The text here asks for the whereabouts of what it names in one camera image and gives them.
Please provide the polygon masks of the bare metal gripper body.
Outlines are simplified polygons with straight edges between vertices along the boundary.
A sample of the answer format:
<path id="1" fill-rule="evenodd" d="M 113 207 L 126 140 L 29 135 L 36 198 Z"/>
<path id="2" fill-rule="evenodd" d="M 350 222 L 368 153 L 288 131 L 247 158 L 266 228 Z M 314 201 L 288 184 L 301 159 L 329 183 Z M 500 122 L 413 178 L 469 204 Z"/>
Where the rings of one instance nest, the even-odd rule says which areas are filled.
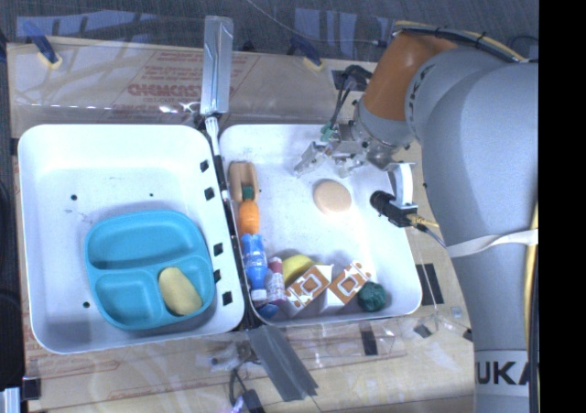
<path id="1" fill-rule="evenodd" d="M 372 136 L 361 124 L 349 121 L 337 124 L 328 142 L 331 148 L 330 159 L 357 157 L 364 161 L 364 166 L 374 166 L 385 171 L 395 162 L 394 155 L 401 144 L 389 143 Z"/>

